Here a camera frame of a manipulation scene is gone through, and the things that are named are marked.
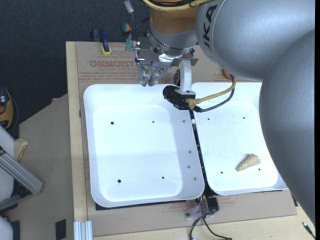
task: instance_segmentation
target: dark floor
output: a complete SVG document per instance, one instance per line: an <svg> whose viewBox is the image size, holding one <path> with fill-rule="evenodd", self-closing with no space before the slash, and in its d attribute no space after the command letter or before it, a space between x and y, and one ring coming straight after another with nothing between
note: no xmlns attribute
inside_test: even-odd
<svg viewBox="0 0 320 240"><path fill-rule="evenodd" d="M136 23L149 15L131 3ZM105 28L110 42L124 42L122 25L131 22L123 0L0 0L0 86L15 98L19 123L67 93L66 41Z"/></svg>

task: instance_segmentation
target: pen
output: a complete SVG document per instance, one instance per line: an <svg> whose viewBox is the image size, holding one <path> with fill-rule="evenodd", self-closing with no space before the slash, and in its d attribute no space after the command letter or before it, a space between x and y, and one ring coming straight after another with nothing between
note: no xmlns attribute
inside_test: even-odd
<svg viewBox="0 0 320 240"><path fill-rule="evenodd" d="M316 239L314 233L312 233L312 231L311 231L310 227L307 225L307 223L302 222L302 224L304 225L305 229L310 233L310 235L311 235L314 239Z"/></svg>

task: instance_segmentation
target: black carpet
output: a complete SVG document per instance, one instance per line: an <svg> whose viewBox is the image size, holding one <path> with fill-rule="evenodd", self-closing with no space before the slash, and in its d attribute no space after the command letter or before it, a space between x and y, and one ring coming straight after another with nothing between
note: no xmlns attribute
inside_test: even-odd
<svg viewBox="0 0 320 240"><path fill-rule="evenodd" d="M136 23L149 15L131 3ZM123 0L0 0L0 86L15 99L18 122L67 93L66 41L89 41L92 28L105 28L110 42L125 42L124 23L132 19ZM144 24L138 34L146 31Z"/></svg>

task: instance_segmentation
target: white tray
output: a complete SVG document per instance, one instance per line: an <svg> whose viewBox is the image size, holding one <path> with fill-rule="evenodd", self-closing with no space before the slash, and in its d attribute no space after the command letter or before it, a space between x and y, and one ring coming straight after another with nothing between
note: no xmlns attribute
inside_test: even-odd
<svg viewBox="0 0 320 240"><path fill-rule="evenodd" d="M204 179L188 111L166 84L94 84L84 93L91 194L103 207L198 198Z"/></svg>
<svg viewBox="0 0 320 240"><path fill-rule="evenodd" d="M195 83L196 98L227 89L230 83ZM287 189L268 152L259 118L261 83L239 82L233 98L226 104L195 113L206 177L210 188L220 195ZM224 101L228 94L202 102L205 109ZM238 164L249 154L261 162L243 171Z"/></svg>

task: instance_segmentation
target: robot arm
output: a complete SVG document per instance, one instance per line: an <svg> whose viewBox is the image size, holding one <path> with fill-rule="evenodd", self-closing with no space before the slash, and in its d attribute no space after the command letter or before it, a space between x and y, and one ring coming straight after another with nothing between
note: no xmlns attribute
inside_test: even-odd
<svg viewBox="0 0 320 240"><path fill-rule="evenodd" d="M182 12L151 9L148 37L135 48L140 83L156 84L179 59L193 57L196 43L232 75L262 82L265 142L315 225L315 0L210 0Z"/></svg>

